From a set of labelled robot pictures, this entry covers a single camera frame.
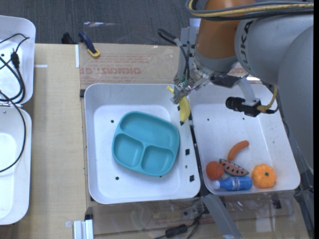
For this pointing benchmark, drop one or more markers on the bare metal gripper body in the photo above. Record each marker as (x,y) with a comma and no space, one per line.
(200,78)

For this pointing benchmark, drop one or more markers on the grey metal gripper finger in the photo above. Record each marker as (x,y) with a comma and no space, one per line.
(190,88)
(179,93)

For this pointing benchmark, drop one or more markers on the yellow banana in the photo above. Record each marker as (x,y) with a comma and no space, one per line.
(185,109)

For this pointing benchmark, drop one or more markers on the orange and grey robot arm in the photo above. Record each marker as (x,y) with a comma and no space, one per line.
(274,46)

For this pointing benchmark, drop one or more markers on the blue divided plate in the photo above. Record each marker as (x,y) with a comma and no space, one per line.
(147,133)

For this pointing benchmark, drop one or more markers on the brown cardboard board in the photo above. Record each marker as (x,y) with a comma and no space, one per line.
(119,68)

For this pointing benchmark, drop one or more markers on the orange sausage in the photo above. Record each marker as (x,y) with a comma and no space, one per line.
(238,149)

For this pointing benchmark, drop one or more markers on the red tomato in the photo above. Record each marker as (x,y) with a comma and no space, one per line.
(214,170)

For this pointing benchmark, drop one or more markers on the white plastic tray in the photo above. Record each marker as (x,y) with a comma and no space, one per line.
(99,183)
(269,138)
(25,34)
(10,183)

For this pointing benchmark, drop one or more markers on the watermelon slice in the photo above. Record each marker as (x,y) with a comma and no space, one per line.
(234,168)

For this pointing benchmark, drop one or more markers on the blue bottle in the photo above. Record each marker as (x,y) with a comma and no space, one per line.
(236,183)

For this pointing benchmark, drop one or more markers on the orange pumpkin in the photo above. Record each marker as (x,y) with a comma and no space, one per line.
(263,175)

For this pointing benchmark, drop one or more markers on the black cylinder on white bracket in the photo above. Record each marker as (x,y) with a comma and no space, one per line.
(245,106)

